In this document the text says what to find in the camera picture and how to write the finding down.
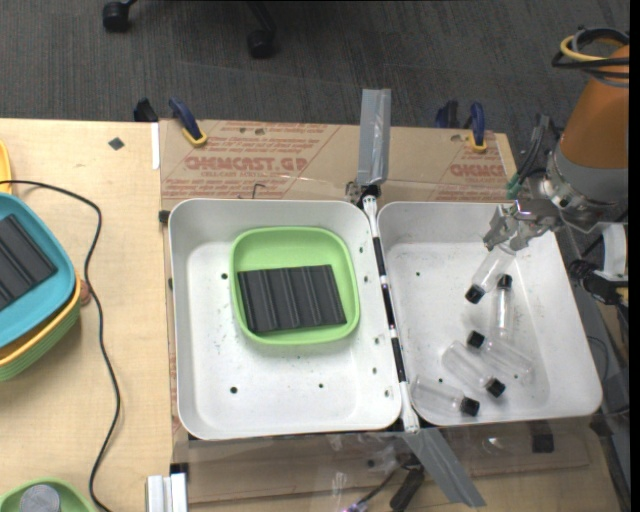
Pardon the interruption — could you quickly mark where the blue plate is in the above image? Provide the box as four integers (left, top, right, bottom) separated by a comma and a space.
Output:
0, 191, 78, 350

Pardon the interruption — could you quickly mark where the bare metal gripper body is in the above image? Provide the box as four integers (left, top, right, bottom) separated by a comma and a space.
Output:
514, 172, 577, 231

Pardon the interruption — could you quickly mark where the black chair caster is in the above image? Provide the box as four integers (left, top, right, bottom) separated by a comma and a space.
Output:
246, 28, 278, 60
101, 0, 132, 33

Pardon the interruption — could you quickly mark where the grey metal can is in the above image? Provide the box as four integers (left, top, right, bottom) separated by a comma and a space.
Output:
18, 483, 63, 512

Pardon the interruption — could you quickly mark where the green plate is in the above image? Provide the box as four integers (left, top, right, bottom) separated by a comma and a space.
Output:
0, 294, 82, 384
0, 477, 97, 512
228, 225, 362, 347

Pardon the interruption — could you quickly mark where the black cylinder on white bracket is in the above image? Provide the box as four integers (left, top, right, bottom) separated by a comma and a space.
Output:
569, 221, 629, 306

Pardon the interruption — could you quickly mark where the brown cardboard board red print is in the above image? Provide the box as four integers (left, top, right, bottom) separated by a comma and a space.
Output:
158, 118, 592, 504

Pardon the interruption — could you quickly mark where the thin black and white rod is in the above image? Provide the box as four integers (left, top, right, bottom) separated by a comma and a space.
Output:
361, 195, 421, 434

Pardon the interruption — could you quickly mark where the yellow plate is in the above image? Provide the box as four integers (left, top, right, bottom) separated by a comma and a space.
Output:
0, 139, 13, 195
0, 272, 83, 369

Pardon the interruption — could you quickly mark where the black ribbed rack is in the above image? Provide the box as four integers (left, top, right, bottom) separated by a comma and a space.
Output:
235, 264, 349, 335
0, 214, 58, 312

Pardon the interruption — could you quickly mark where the clear plastic bottle black cap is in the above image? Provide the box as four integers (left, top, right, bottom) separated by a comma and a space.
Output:
491, 273, 517, 342
440, 340, 508, 400
465, 329, 536, 385
410, 375, 482, 418
464, 243, 517, 306

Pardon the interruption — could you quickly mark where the white plastic tray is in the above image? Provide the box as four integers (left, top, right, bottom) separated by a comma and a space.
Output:
375, 200, 604, 428
167, 197, 404, 442

